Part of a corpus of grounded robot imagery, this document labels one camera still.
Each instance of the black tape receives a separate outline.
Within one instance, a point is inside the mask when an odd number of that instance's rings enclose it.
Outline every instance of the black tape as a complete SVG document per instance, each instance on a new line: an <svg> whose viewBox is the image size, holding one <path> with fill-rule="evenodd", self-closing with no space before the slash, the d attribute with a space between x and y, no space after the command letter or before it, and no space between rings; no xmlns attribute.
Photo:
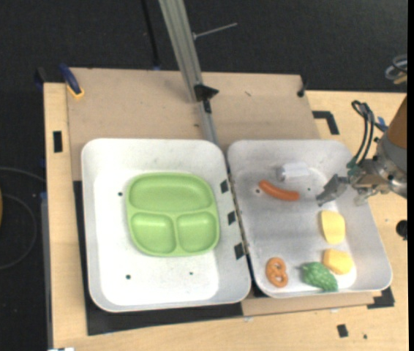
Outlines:
<svg viewBox="0 0 414 351"><path fill-rule="evenodd" d="M220 189L222 190L222 194L228 191L228 181L226 179L220 184Z"/></svg>
<svg viewBox="0 0 414 351"><path fill-rule="evenodd" d="M337 325L337 331L339 332L339 337L344 338L348 336L347 326L345 324Z"/></svg>
<svg viewBox="0 0 414 351"><path fill-rule="evenodd" d="M324 118L327 121L327 125L329 126L329 130L332 135L340 134L334 115L331 112L324 110L313 110L312 116L316 119Z"/></svg>
<svg viewBox="0 0 414 351"><path fill-rule="evenodd" d="M394 299L394 296L392 295L391 286L381 291L381 294L381 296L375 298L374 304L369 304L366 307L368 309L394 307L394 303L396 303L396 301Z"/></svg>
<svg viewBox="0 0 414 351"><path fill-rule="evenodd" d="M235 211L231 211L228 214L228 224L231 225L234 221L236 221Z"/></svg>
<svg viewBox="0 0 414 351"><path fill-rule="evenodd" d="M236 259L240 259L244 256L244 248L243 248L242 243L238 243L235 246L235 255L236 255Z"/></svg>

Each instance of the white tray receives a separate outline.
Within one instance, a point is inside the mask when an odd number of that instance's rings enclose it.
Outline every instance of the white tray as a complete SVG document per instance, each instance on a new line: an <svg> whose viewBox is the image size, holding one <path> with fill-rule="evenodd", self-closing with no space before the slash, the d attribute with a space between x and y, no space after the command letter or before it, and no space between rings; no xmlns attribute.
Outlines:
<svg viewBox="0 0 414 351"><path fill-rule="evenodd" d="M303 282L300 266L322 261L323 251L337 248L349 252L355 268L336 276L340 292L378 291L392 280L392 270L380 240L369 205L356 206L351 187L335 201L319 207L316 196L334 174L346 176L352 158L347 148L334 140L243 140L229 148L233 188L241 214L252 270L258 287L273 298L321 293ZM277 168L301 163L309 175L277 182ZM266 179L300 192L297 202L273 198L258 189ZM345 240L338 246L327 244L320 232L321 210L338 211L345 218ZM266 263L281 257L287 265L288 285L278 288L266 277Z"/></svg>
<svg viewBox="0 0 414 351"><path fill-rule="evenodd" d="M83 204L89 291L109 312L128 312L236 303L250 290L225 157L204 140L97 139L82 151ZM127 226L124 189L135 176L150 172L191 173L214 191L220 223L217 246L192 257L154 257L140 252Z"/></svg>

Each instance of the black carpet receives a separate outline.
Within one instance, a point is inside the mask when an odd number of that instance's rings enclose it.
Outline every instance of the black carpet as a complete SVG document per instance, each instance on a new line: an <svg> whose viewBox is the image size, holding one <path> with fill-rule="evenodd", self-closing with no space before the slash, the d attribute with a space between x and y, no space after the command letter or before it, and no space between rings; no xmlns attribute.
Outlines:
<svg viewBox="0 0 414 351"><path fill-rule="evenodd" d="M184 0L199 34L204 72L301 74L310 89L405 91L385 78L407 53L408 0ZM157 0L147 0L162 69L177 69ZM153 51L140 0L0 0L0 166L44 176L41 67L152 69ZM31 207L41 224L42 183L0 171L1 187ZM0 265L32 242L25 208L4 200ZM46 350L42 233L21 263L0 271L0 351Z"/></svg>

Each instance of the divided plate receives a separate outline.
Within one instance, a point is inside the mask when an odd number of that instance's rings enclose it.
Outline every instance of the divided plate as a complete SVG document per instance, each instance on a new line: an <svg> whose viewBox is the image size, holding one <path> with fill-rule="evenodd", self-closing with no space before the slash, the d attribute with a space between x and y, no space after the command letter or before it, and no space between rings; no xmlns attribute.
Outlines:
<svg viewBox="0 0 414 351"><path fill-rule="evenodd" d="M132 240L146 254L203 254L219 241L215 196L197 175L139 175L127 188L126 204Z"/></svg>

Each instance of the black mat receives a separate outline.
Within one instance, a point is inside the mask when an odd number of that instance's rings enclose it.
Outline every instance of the black mat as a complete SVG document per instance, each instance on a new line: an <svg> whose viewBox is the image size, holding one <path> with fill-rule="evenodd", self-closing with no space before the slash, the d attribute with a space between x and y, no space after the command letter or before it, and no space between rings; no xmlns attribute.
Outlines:
<svg viewBox="0 0 414 351"><path fill-rule="evenodd" d="M80 260L82 262L83 272L83 287L85 290L87 331L89 335L93 336L101 333L145 328L148 326L218 320L243 315L243 310L241 308L241 304L239 303L220 306L199 306L194 308L123 312L118 314L106 312L100 309L92 301L89 293L81 181L74 182L74 195L80 244Z"/></svg>
<svg viewBox="0 0 414 351"><path fill-rule="evenodd" d="M196 33L238 23L196 41L205 72L301 74L309 89L405 90L384 71L407 53L408 0L184 1ZM157 0L147 6L162 69L177 69ZM0 0L0 165L43 174L37 67L48 80L61 81L61 62L151 69L152 57L140 0ZM41 186L14 175L0 180L39 217ZM18 237L26 233L26 216L15 205L7 208L4 259L26 242ZM39 239L29 259L0 272L0 351L48 347L42 256Z"/></svg>

